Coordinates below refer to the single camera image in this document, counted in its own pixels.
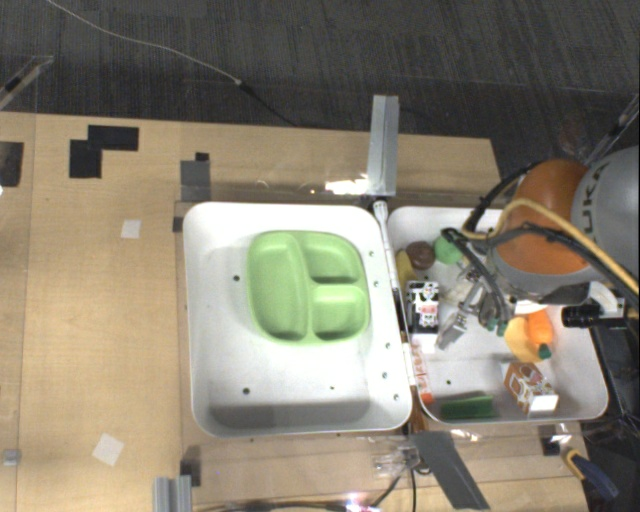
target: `white wire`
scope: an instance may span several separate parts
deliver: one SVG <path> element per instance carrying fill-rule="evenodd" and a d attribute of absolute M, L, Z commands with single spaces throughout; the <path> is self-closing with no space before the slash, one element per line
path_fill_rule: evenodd
<path fill-rule="evenodd" d="M 67 13 L 69 16 L 77 19 L 78 21 L 81 21 L 85 25 L 89 25 L 91 28 L 93 28 L 93 29 L 95 29 L 95 30 L 97 30 L 99 32 L 102 32 L 104 34 L 110 35 L 112 37 L 117 37 L 118 39 L 122 39 L 124 41 L 129 41 L 131 43 L 136 43 L 136 44 L 140 44 L 140 45 L 143 45 L 143 46 L 148 46 L 150 48 L 157 48 L 159 50 L 164 50 L 166 52 L 173 53 L 174 55 L 177 55 L 178 57 L 182 57 L 183 59 L 187 59 L 188 61 L 191 61 L 191 62 L 193 62 L 195 64 L 199 64 L 200 66 L 203 66 L 203 67 L 205 67 L 207 69 L 211 69 L 211 70 L 215 71 L 216 73 L 219 73 L 221 75 L 226 76 L 227 78 L 233 80 L 233 82 L 236 85 L 242 85 L 242 80 L 240 80 L 239 78 L 227 73 L 226 71 L 223 71 L 220 68 L 217 68 L 213 64 L 209 64 L 208 62 L 201 61 L 199 59 L 196 59 L 195 57 L 192 57 L 191 55 L 187 55 L 186 53 L 183 53 L 181 51 L 175 50 L 173 48 L 169 48 L 168 46 L 163 46 L 161 44 L 156 44 L 156 43 L 150 43 L 149 41 L 143 41 L 143 40 L 140 40 L 140 39 L 135 39 L 133 37 L 123 36 L 122 34 L 117 34 L 116 32 L 111 32 L 110 30 L 107 30 L 106 28 L 102 28 L 101 26 L 96 25 L 95 23 L 92 23 L 91 21 L 83 18 L 82 16 L 76 14 L 75 12 L 70 11 L 66 7 L 63 7 L 62 5 L 57 4 L 53 0 L 45 0 L 45 2 L 47 2 L 50 5 L 52 5 L 56 9 L 59 9 L 62 12 Z"/>

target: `white paper square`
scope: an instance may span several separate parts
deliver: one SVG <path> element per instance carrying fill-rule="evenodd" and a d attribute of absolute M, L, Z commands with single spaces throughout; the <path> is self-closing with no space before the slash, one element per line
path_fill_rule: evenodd
<path fill-rule="evenodd" d="M 109 434 L 102 434 L 92 455 L 109 466 L 115 466 L 123 448 L 124 443 L 122 441 L 118 441 L 115 437 L 111 437 Z"/>
<path fill-rule="evenodd" d="M 142 221 L 140 219 L 125 220 L 122 224 L 121 238 L 140 238 L 140 227 Z"/>

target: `wooden table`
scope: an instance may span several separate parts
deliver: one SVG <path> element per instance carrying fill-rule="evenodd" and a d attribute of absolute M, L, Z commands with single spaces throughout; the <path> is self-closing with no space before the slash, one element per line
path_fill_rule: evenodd
<path fill-rule="evenodd" d="M 70 179 L 69 140 L 89 124 L 139 127 L 139 150 L 104 151 L 102 179 Z M 175 477 L 183 451 L 180 161 L 209 153 L 214 188 L 310 188 L 364 172 L 368 134 L 0 113 L 0 141 L 25 144 L 22 182 L 0 198 L 0 441 L 22 451 L 17 471 L 0 467 L 0 511 L 151 510 L 153 479 Z M 498 178 L 478 139 L 400 136 L 398 167 L 400 190 L 445 204 L 471 204 Z M 126 219 L 141 220 L 139 239 L 121 238 Z M 115 466 L 92 457 L 103 433 L 124 442 Z M 478 445 L 469 466 L 493 508 L 586 510 L 578 480 L 535 443 Z M 255 483 L 236 482 L 238 495 Z M 433 477 L 419 485 L 419 510 L 450 510 Z M 385 510 L 410 509 L 406 487 Z"/>

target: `green plate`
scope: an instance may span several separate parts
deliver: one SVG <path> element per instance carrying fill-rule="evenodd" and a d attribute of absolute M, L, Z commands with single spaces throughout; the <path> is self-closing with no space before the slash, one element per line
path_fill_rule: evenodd
<path fill-rule="evenodd" d="M 341 341 L 369 325 L 362 260 L 346 239 L 315 231 L 271 231 L 247 257 L 254 323 L 281 342 Z"/>

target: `black floor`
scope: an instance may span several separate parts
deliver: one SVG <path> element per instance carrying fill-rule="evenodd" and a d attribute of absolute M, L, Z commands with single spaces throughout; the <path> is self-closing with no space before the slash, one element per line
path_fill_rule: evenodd
<path fill-rule="evenodd" d="M 401 132 L 488 137 L 508 174 L 550 156 L 584 158 L 638 93 L 632 0 L 56 2 L 222 68 L 277 114 L 207 67 L 100 33 L 46 0 L 0 0 L 0 83 L 33 55 L 55 58 L 11 109 L 368 130 L 372 95 L 394 94 Z M 637 142 L 636 122 L 620 145 Z M 637 354 L 614 345 L 603 349 L 620 370 L 611 378 L 637 415 Z M 637 490 L 628 436 L 594 438 L 590 449 L 620 487 Z M 626 493 L 615 510 L 640 510 L 638 499 Z"/>

